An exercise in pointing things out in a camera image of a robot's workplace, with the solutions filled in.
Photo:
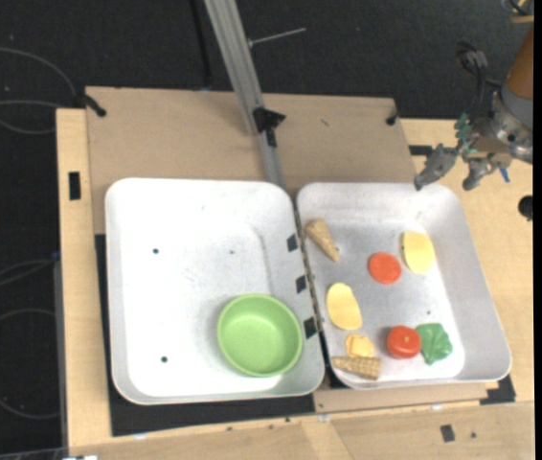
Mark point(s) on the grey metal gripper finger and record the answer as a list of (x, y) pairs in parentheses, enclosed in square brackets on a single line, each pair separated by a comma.
[(436, 167), (476, 174)]

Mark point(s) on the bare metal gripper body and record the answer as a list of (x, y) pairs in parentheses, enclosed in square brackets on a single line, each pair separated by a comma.
[(510, 137)]

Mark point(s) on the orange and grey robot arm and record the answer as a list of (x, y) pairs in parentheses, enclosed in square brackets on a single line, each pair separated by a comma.
[(522, 79)]

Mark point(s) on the white plastic tray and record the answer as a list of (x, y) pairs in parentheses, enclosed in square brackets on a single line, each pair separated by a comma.
[(395, 209), (180, 281)]

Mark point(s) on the pale yellow oval slice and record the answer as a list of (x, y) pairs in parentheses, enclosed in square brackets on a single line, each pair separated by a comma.
[(344, 307), (418, 253)]

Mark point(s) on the orange round slice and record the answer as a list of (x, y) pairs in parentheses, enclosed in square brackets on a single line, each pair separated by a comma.
[(384, 268)]

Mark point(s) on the thin black and white rod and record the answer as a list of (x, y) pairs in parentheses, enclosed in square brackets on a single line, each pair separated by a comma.
[(307, 269)]

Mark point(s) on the green lettuce leaf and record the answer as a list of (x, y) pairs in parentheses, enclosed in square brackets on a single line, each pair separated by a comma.
[(436, 344)]

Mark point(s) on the red tomato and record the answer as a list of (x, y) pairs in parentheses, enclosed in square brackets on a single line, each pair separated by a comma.
[(402, 342)]

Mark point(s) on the small yellow wavy piece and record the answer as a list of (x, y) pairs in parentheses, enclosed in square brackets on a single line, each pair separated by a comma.
[(360, 346)]

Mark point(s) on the green bowl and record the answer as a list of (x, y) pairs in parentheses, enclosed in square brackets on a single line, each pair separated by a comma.
[(259, 336)]

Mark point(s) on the brown cardboard board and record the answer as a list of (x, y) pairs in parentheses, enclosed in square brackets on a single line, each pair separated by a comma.
[(180, 137)]

